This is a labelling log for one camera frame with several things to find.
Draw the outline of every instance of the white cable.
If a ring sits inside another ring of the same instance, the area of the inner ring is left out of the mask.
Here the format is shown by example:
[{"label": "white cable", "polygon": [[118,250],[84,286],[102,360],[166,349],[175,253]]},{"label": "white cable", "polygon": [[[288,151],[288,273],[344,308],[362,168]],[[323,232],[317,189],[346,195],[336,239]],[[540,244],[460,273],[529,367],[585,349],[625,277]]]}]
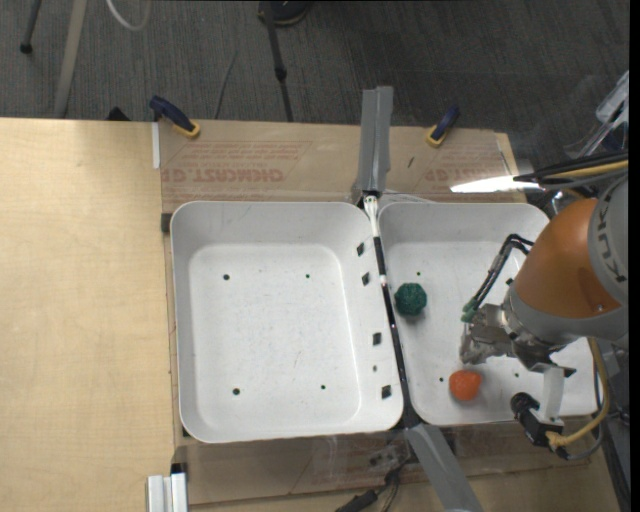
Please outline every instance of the white cable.
[{"label": "white cable", "polygon": [[151,0],[145,0],[144,16],[140,25],[131,25],[131,23],[125,20],[113,5],[113,0],[107,0],[107,5],[109,6],[109,10],[111,11],[111,14],[113,14],[115,19],[117,19],[123,27],[128,28],[132,32],[138,32],[147,26],[149,15],[151,14]]}]

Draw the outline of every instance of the blue and yellow clamp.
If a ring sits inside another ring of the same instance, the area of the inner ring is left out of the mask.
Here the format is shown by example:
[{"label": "blue and yellow clamp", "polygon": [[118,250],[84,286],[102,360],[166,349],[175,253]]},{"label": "blue and yellow clamp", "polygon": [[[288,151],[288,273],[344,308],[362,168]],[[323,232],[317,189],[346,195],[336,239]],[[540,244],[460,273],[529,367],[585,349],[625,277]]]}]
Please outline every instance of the blue and yellow clamp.
[{"label": "blue and yellow clamp", "polygon": [[160,96],[154,96],[149,101],[149,107],[154,111],[156,121],[165,117],[173,123],[173,129],[179,134],[193,139],[200,134],[200,125],[191,121],[178,107]]},{"label": "blue and yellow clamp", "polygon": [[442,120],[429,130],[425,138],[426,142],[434,148],[440,147],[459,115],[460,109],[457,105],[449,107]]}]

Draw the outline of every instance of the wooden surface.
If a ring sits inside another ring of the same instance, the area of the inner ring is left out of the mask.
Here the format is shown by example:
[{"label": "wooden surface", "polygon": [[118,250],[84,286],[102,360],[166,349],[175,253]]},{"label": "wooden surface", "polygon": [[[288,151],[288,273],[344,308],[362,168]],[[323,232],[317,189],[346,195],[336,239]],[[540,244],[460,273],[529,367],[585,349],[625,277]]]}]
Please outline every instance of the wooden surface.
[{"label": "wooden surface", "polygon": [[[150,127],[0,119],[0,135],[0,503],[142,511],[146,477],[166,475],[174,450]],[[471,484],[487,511],[618,510],[600,452]],[[352,495],[194,509],[333,511]],[[422,483],[391,510],[442,506]]]}]

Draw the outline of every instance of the light wood tabletop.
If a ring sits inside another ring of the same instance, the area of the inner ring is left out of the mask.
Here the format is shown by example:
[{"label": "light wood tabletop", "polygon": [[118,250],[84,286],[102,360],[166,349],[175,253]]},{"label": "light wood tabletop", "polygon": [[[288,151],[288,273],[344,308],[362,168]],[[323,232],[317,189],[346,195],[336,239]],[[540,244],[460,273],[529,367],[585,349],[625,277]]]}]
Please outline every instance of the light wood tabletop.
[{"label": "light wood tabletop", "polygon": [[[151,146],[149,123],[0,119],[3,510],[143,511],[146,478],[169,471],[166,235]],[[600,452],[471,484],[488,511],[618,510]],[[197,509],[332,511],[353,494]],[[391,510],[442,508],[421,483]]]}]

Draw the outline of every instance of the yellow cable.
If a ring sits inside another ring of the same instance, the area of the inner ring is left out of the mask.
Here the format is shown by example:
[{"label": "yellow cable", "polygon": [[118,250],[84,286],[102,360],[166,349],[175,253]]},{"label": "yellow cable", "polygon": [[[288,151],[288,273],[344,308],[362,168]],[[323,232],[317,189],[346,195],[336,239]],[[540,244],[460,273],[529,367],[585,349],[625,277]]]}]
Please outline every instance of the yellow cable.
[{"label": "yellow cable", "polygon": [[600,414],[598,414],[598,416],[596,416],[580,430],[574,432],[569,436],[563,436],[561,434],[558,434],[557,432],[547,432],[549,445],[552,449],[555,449],[559,446],[567,446],[568,444],[571,444],[574,441],[580,439],[585,434],[591,432],[602,422],[602,420],[604,420],[609,412],[609,384],[607,381],[607,372],[604,366],[604,360],[602,359],[602,354],[600,353],[600,349],[598,348],[598,343],[596,342],[595,338],[589,338],[589,348],[591,348],[593,359],[596,362],[598,376],[600,377],[600,382],[602,382],[602,409],[600,410]]},{"label": "yellow cable", "polygon": [[565,176],[591,176],[593,174],[600,174],[603,172],[617,171],[618,169],[624,169],[625,167],[629,167],[629,159],[620,160],[619,162],[613,162],[611,164],[602,164],[596,165],[594,167],[584,167],[582,169],[575,169],[573,171],[560,172],[558,174],[547,176],[547,178],[564,178]]}]

